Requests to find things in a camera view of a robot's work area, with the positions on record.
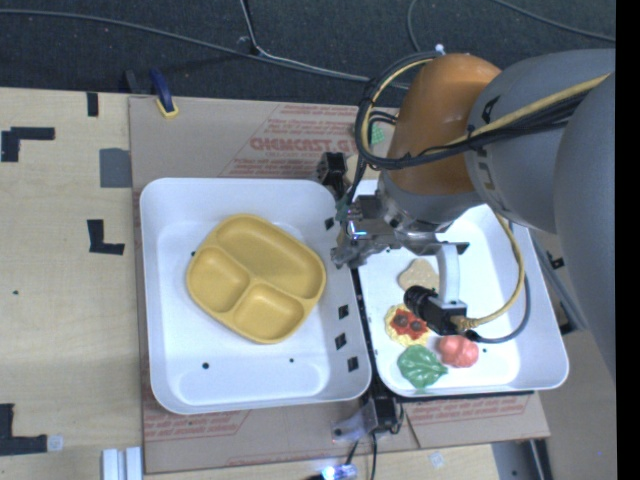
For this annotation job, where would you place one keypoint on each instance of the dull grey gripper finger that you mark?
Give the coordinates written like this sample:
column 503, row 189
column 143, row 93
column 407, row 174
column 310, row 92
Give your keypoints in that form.
column 342, row 258
column 376, row 250

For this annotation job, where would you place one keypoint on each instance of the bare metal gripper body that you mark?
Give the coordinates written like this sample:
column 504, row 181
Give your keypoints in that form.
column 374, row 218

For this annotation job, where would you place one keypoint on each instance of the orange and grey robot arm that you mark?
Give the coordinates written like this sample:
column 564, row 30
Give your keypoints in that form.
column 525, row 133

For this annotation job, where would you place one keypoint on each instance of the tan biscuit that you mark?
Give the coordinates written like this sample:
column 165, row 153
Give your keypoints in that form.
column 417, row 272

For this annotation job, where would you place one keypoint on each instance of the yellow divided plate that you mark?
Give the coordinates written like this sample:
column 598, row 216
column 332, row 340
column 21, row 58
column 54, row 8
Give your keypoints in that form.
column 260, row 268

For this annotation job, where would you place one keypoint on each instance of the yellow and red pizza slice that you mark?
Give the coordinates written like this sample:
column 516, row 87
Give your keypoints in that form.
column 400, row 335

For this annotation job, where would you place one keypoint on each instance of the green leaf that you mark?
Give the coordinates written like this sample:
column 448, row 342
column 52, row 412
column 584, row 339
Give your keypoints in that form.
column 419, row 365

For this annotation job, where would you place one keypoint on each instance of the pink toy food piece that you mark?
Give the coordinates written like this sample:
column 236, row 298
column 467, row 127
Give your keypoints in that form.
column 457, row 352

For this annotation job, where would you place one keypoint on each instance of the white plastic tray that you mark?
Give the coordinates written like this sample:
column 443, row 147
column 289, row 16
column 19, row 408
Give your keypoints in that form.
column 180, row 348
column 500, row 318

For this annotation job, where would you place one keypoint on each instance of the brown cardboard board red print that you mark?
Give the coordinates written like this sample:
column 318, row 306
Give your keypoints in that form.
column 200, row 138

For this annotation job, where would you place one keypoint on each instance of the black cylinder on white bracket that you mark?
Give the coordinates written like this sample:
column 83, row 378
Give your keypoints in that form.
column 436, row 313

